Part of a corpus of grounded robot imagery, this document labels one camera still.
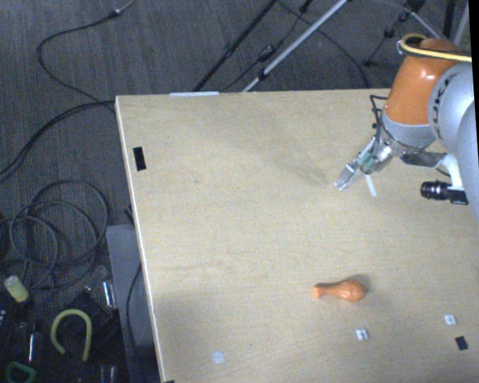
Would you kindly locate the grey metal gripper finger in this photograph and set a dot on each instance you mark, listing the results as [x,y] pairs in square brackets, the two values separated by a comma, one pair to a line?
[352,179]
[346,174]

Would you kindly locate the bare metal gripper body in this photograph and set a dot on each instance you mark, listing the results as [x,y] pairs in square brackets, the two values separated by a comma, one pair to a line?
[386,152]

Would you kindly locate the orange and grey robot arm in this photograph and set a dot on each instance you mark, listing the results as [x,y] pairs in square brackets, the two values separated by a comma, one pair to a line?
[414,88]

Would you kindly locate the orange toy chicken drumstick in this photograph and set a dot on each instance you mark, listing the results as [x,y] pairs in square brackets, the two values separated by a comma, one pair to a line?
[346,290]

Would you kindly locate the pale wood board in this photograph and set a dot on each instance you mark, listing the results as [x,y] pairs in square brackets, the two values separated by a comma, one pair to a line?
[246,227]

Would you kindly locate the silver tripod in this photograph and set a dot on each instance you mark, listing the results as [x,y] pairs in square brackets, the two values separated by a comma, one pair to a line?
[314,28]

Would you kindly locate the black stand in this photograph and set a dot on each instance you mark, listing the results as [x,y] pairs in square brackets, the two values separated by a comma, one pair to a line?
[245,32]

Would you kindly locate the yellow-green curved tube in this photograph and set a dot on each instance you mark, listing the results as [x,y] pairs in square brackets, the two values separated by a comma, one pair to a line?
[84,324]

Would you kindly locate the pale yellow small bottle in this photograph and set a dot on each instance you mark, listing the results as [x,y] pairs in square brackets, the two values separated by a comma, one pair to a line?
[16,289]

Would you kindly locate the black cylinder on white bracket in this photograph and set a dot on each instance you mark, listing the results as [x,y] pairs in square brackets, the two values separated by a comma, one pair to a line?
[437,190]

